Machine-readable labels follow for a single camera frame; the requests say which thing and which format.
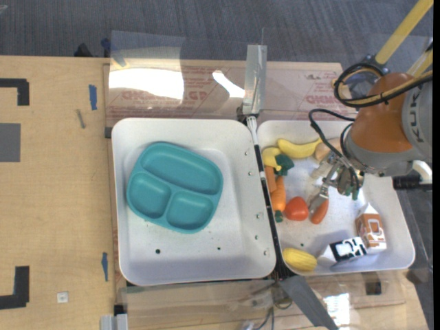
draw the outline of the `gray floor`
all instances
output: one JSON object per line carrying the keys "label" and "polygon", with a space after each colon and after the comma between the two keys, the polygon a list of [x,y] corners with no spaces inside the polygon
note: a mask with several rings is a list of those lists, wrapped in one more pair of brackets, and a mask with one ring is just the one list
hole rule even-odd
{"label": "gray floor", "polygon": [[[376,53],[418,0],[0,0],[0,54],[73,56],[81,43],[103,56],[100,41],[114,30],[180,36],[194,40],[269,45],[275,61],[339,62],[348,67]],[[433,35],[432,9],[388,61],[406,71]],[[186,57],[215,58],[220,50]],[[234,48],[224,58],[240,58]],[[421,247],[415,281],[433,329],[432,193],[403,192]]]}

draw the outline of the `gray metal leg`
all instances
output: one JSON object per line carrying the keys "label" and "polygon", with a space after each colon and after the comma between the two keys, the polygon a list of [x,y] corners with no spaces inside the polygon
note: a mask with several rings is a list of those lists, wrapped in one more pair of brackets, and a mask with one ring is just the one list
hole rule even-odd
{"label": "gray metal leg", "polygon": [[315,327],[338,330],[335,322],[322,306],[304,276],[295,275],[287,278],[280,281],[280,286]]}

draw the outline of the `wooden table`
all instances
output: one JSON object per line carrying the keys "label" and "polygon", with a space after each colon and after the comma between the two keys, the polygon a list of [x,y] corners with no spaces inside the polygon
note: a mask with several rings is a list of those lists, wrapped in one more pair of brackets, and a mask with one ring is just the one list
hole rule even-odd
{"label": "wooden table", "polygon": [[[19,162],[0,162],[0,296],[14,293],[15,267],[28,266],[30,271],[29,302],[0,310],[0,329],[98,329],[100,317],[113,313],[116,283],[102,71],[107,63],[106,58],[0,56],[0,78],[25,78],[30,84],[29,106],[17,106],[16,89],[0,88],[0,124],[21,125]],[[96,109],[90,85],[96,87]],[[356,295],[362,283],[356,279],[360,276],[352,277],[310,283],[319,292],[345,280]],[[391,298],[399,302],[391,302],[388,294],[354,309],[356,329],[427,329],[413,284],[402,272],[387,277],[393,280],[388,285],[399,290]],[[61,292],[68,292],[67,302]],[[276,329],[311,326],[295,307],[290,312],[276,313]],[[138,319],[131,323],[141,328]]]}

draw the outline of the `teal plate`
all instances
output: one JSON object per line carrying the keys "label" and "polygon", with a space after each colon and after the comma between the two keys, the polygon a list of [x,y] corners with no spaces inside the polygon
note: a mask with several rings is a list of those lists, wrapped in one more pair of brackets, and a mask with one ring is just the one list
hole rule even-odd
{"label": "teal plate", "polygon": [[180,146],[156,142],[137,159],[126,200],[147,221],[194,233],[211,221],[222,190],[223,175],[216,164]]}

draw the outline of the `gray square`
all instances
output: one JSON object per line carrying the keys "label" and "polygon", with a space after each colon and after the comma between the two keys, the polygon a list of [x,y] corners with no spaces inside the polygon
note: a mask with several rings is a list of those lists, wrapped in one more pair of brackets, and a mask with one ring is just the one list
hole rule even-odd
{"label": "gray square", "polygon": [[0,162],[20,162],[21,124],[0,124]]}

